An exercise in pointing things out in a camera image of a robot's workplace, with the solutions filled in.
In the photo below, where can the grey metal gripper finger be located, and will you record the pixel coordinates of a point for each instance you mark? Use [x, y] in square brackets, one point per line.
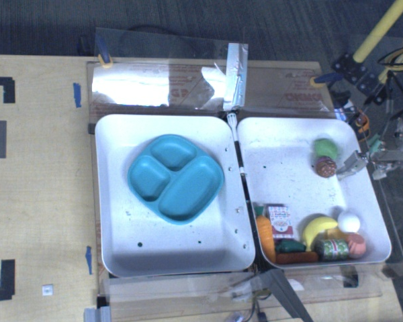
[347, 172]
[356, 158]

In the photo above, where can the red-brown sausage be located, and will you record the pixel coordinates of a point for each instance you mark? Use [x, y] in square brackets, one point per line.
[297, 258]

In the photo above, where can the brown sprinkled doughnut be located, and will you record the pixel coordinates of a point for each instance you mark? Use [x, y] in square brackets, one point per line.
[326, 167]

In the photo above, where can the white egg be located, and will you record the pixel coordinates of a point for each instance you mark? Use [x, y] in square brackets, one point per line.
[349, 222]

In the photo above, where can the blue divided plate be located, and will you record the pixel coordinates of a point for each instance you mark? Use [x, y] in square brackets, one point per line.
[184, 193]

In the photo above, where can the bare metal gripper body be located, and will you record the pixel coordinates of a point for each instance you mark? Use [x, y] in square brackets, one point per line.
[388, 159]

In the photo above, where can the green round toy vegetable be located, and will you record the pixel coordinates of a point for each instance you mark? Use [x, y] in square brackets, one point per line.
[325, 148]

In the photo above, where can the white plastic tray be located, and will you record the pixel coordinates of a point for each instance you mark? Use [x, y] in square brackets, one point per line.
[174, 247]
[289, 173]

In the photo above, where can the red and white carton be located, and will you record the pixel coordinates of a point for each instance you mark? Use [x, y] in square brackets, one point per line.
[281, 221]

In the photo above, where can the pink sausage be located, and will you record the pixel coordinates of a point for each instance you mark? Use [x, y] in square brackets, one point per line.
[356, 246]

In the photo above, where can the orange carrot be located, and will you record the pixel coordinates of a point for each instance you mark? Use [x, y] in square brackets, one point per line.
[266, 233]

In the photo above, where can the green can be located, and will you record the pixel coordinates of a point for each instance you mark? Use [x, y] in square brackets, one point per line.
[332, 249]

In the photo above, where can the dark green packet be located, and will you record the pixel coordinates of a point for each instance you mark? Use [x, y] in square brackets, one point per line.
[289, 246]

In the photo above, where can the yellow banana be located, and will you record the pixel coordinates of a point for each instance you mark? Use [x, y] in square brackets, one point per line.
[314, 228]

